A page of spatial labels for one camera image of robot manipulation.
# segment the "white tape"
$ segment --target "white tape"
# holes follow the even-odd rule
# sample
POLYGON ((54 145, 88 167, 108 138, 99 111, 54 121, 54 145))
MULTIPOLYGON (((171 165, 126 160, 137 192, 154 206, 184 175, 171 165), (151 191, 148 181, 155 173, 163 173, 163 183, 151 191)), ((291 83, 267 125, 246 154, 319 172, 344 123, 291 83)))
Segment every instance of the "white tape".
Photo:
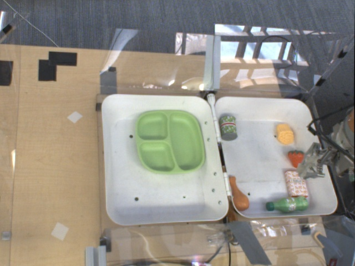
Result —
POLYGON ((78 113, 77 111, 75 111, 75 112, 73 112, 72 114, 70 114, 69 116, 68 116, 68 119, 72 122, 72 123, 77 123, 78 122, 78 120, 80 119, 80 118, 82 118, 83 116, 80 114, 80 113, 78 113))
POLYGON ((52 236, 63 241, 67 235, 69 228, 61 223, 57 223, 52 231, 52 236))

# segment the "green plate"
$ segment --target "green plate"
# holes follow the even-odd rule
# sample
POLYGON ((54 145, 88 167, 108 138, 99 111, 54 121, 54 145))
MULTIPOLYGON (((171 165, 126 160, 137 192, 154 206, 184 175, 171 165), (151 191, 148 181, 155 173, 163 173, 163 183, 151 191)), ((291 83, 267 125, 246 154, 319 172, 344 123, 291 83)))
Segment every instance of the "green plate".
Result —
POLYGON ((157 173, 195 171, 205 162, 199 122, 181 110, 155 110, 136 122, 136 144, 141 163, 157 173))

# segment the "patterned box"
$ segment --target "patterned box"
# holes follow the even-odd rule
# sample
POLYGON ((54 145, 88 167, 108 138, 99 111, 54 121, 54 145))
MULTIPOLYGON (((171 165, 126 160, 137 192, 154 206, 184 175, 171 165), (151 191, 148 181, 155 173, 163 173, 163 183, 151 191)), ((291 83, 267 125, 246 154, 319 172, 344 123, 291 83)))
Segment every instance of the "patterned box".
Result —
POLYGON ((300 178, 297 171, 285 172, 287 192, 290 197, 305 196, 308 197, 306 181, 300 178))

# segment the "can lid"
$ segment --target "can lid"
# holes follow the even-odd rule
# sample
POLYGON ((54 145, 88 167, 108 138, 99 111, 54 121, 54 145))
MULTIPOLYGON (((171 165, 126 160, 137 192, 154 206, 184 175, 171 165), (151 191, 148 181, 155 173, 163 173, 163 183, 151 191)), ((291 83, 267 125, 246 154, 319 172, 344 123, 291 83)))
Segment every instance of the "can lid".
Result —
POLYGON ((273 210, 275 209, 275 207, 274 207, 274 205, 273 205, 272 202, 267 202, 267 203, 266 203, 266 209, 267 209, 268 211, 273 211, 273 210))

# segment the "white cable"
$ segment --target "white cable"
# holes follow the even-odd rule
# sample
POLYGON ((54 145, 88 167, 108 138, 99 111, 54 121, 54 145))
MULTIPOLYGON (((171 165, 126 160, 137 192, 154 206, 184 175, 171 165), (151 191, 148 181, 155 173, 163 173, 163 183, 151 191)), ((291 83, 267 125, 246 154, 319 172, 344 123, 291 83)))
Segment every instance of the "white cable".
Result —
POLYGON ((37 28, 34 24, 32 24, 28 19, 26 19, 24 16, 22 16, 19 12, 17 12, 6 0, 2 0, 4 3, 10 7, 11 10, 13 10, 16 14, 18 14, 22 19, 24 19, 31 27, 33 27, 35 30, 39 31, 42 33, 46 38, 48 38, 56 47, 59 47, 49 36, 47 36, 44 32, 42 32, 39 28, 37 28))

